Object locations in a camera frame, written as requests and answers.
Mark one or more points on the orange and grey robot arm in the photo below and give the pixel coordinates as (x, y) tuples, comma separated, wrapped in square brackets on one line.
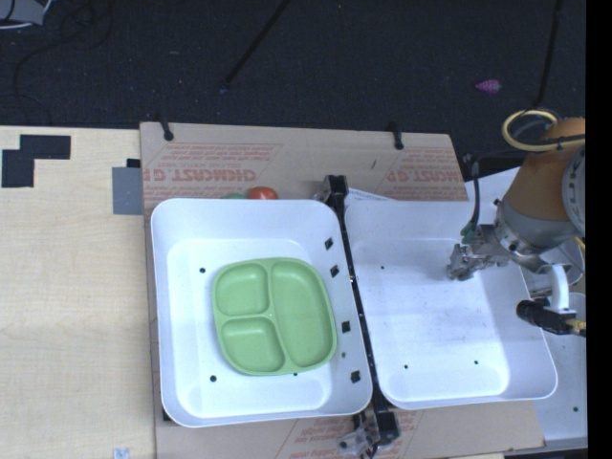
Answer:
[(540, 184)]

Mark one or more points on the thin black rod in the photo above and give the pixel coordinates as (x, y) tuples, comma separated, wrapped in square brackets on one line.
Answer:
[(357, 285)]

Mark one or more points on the white plastic tray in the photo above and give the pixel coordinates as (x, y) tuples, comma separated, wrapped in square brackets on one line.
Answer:
[(444, 328), (191, 304)]

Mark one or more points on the red toy tomato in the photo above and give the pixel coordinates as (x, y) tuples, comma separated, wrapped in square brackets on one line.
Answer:
[(262, 193)]

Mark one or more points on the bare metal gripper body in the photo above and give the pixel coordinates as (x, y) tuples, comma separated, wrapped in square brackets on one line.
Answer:
[(495, 249)]

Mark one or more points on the black cylinder on white bracket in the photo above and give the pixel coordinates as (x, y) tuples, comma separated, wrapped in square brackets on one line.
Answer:
[(550, 316)]

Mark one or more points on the green divided plate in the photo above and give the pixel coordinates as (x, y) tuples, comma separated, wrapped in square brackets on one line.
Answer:
[(287, 313)]

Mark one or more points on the pink toy grapes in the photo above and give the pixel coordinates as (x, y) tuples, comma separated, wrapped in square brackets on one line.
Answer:
[(487, 86)]

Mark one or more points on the brown cardboard board red print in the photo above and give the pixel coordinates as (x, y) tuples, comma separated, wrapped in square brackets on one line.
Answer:
[(287, 160)]

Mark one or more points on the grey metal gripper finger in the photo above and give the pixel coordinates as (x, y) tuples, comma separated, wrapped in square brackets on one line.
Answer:
[(455, 258), (469, 269)]

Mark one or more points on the green round toy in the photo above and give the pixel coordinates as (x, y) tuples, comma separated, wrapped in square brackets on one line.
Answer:
[(234, 196)]

